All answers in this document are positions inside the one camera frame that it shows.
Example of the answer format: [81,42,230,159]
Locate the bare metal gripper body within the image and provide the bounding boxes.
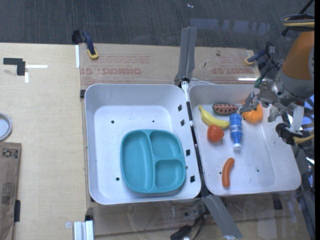
[256,80,285,108]

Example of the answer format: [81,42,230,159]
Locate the orange pumpkin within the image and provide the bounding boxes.
[240,103,264,124]

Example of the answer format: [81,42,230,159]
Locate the watermelon slice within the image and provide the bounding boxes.
[211,103,240,116]

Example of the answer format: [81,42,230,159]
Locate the blue bottle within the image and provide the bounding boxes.
[228,113,244,151]

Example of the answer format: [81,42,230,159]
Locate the yellow banana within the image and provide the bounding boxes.
[198,105,231,130]

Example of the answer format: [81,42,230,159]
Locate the white plastic tray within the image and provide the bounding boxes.
[187,83,303,197]
[84,83,202,206]

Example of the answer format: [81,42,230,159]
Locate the orange sausage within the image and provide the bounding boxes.
[221,157,236,189]

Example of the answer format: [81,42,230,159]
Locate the teal divided plate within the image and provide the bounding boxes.
[120,129,187,195]

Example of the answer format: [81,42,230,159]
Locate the brown cardboard board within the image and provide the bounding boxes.
[78,42,311,236]

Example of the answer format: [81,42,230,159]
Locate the brown paper packet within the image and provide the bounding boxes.
[0,141,22,240]

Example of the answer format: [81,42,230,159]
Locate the black cylinder on white bracket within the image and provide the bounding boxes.
[274,104,305,146]

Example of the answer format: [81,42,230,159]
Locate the white round ring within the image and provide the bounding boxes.
[0,112,13,143]

